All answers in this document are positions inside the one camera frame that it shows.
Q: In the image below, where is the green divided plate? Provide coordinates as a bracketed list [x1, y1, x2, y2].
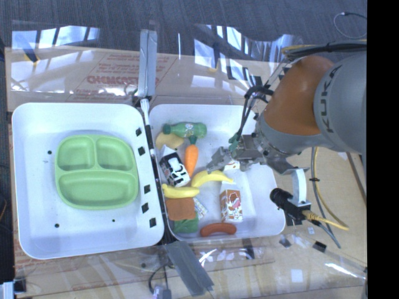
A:
[54, 134, 140, 211]

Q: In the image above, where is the red sausage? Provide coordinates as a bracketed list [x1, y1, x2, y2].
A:
[199, 222, 238, 238]

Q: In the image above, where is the brown bread slice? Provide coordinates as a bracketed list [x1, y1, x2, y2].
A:
[165, 196, 198, 222]

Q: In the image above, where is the pale yellow banana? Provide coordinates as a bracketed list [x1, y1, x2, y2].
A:
[155, 131, 185, 151]

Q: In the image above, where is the white plastic tray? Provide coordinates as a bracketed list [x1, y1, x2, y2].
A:
[148, 103, 287, 242]
[11, 102, 166, 260]

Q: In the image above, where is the thin black and white rod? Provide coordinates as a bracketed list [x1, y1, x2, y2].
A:
[140, 97, 170, 234]

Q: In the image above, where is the black and white carton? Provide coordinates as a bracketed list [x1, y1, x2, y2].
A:
[158, 145, 191, 188]

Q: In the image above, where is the orange carrot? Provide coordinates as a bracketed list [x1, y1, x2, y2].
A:
[183, 135, 200, 178]

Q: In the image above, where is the small white colourful packet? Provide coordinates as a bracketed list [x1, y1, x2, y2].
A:
[192, 196, 209, 221]

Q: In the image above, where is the black cylinder on white bracket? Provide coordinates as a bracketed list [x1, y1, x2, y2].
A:
[269, 166, 313, 227]

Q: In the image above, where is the brown cardboard board red print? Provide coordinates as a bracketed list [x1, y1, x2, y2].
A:
[4, 45, 368, 299]

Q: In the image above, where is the green plastic bottle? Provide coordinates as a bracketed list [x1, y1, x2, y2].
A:
[161, 121, 208, 140]

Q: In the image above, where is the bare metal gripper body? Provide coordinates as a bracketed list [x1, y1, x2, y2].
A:
[231, 133, 309, 175]

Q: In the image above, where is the small white orange carton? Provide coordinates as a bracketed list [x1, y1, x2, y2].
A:
[222, 159, 241, 172]

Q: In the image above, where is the orange and white carton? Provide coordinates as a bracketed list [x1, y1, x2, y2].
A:
[219, 189, 244, 224]

